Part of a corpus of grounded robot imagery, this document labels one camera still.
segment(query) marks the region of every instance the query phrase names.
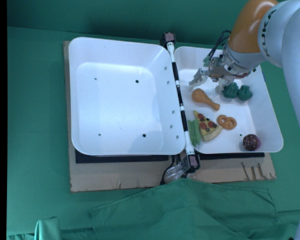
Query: green cloth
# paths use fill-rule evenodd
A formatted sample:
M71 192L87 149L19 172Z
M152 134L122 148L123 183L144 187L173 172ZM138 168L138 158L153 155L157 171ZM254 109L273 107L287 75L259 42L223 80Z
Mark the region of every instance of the green cloth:
M97 207L98 240L288 240L267 190L179 179Z

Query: robotic arm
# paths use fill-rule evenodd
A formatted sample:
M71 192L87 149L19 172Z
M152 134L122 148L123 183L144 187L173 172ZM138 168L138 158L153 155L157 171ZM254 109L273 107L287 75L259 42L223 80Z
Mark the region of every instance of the robotic arm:
M220 57L206 61L190 85L208 77L221 92L234 79L247 77L263 61L283 69L300 126L300 0L249 0L240 12ZM300 221L295 240L300 240Z

